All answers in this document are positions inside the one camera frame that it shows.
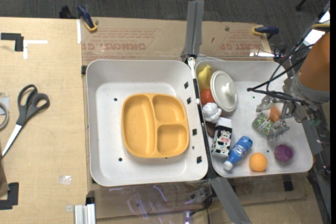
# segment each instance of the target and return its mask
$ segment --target blue clamp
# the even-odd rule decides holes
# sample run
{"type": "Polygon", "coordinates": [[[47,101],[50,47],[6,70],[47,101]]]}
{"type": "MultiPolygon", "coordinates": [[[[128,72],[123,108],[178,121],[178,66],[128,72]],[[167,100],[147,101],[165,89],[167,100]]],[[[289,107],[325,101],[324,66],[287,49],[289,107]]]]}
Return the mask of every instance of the blue clamp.
{"type": "Polygon", "coordinates": [[[77,6],[79,17],[83,17],[85,27],[90,31],[94,32],[97,30],[97,25],[92,21],[89,13],[86,11],[83,5],[77,6]]]}
{"type": "Polygon", "coordinates": [[[268,34],[267,39],[269,40],[273,35],[277,35],[279,33],[279,28],[272,26],[262,26],[262,27],[253,27],[251,32],[255,36],[262,36],[263,34],[268,34]]]}

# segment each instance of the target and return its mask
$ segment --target yellow divided plate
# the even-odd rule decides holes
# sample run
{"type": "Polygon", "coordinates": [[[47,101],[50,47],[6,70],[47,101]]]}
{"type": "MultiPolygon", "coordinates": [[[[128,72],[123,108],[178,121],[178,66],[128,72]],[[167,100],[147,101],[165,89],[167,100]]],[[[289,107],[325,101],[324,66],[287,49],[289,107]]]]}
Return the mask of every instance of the yellow divided plate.
{"type": "Polygon", "coordinates": [[[121,129],[127,150],[137,157],[177,156],[189,144],[184,105],[168,94],[139,93],[129,96],[122,106],[121,129]]]}

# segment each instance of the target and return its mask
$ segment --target black scissor handle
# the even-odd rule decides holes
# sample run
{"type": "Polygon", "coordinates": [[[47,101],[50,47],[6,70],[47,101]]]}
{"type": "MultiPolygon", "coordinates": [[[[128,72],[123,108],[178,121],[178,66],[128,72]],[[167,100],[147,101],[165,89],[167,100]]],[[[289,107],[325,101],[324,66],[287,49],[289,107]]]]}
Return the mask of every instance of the black scissor handle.
{"type": "Polygon", "coordinates": [[[37,88],[33,84],[29,84],[21,90],[21,92],[19,93],[19,96],[17,97],[17,106],[19,107],[19,118],[17,119],[16,124],[21,125],[21,126],[25,124],[28,108],[32,104],[33,97],[36,94],[37,94],[37,88]],[[21,105],[22,96],[30,88],[33,89],[32,92],[28,95],[26,103],[24,105],[21,105]]]}
{"type": "Polygon", "coordinates": [[[38,93],[33,97],[33,102],[31,103],[31,106],[28,108],[27,115],[26,115],[26,122],[34,116],[36,113],[47,109],[50,106],[50,100],[48,95],[44,93],[38,93]],[[44,104],[37,106],[39,101],[45,101],[44,104]]]}

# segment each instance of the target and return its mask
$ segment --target orange ball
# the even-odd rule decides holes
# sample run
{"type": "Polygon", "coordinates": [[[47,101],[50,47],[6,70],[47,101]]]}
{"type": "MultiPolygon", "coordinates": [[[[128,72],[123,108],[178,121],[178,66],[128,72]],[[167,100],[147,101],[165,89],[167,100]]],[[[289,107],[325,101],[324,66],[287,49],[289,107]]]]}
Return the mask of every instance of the orange ball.
{"type": "Polygon", "coordinates": [[[201,103],[205,105],[207,103],[215,103],[215,99],[212,96],[211,89],[206,89],[201,92],[201,103]]]}
{"type": "Polygon", "coordinates": [[[262,153],[253,153],[249,159],[250,167],[255,172],[263,172],[267,167],[267,158],[262,153]]]}

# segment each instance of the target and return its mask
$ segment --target scissors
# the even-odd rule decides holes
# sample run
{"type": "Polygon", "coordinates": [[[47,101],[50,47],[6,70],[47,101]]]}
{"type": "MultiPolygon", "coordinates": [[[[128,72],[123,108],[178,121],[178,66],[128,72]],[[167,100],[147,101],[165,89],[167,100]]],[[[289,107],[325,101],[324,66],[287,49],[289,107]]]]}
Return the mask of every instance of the scissors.
{"type": "Polygon", "coordinates": [[[38,112],[47,109],[50,106],[50,101],[49,97],[46,94],[37,93],[36,86],[30,84],[24,87],[19,93],[19,96],[17,98],[17,105],[19,108],[19,118],[17,119],[15,128],[9,137],[9,140],[4,148],[4,151],[2,152],[2,156],[5,156],[10,146],[13,144],[15,138],[17,137],[21,129],[25,126],[25,124],[28,122],[28,120],[38,112]],[[32,91],[31,93],[29,93],[26,99],[26,103],[24,105],[21,105],[22,97],[26,92],[28,92],[29,89],[32,89],[32,91]],[[37,104],[40,101],[45,102],[41,106],[37,106],[37,104]]]}

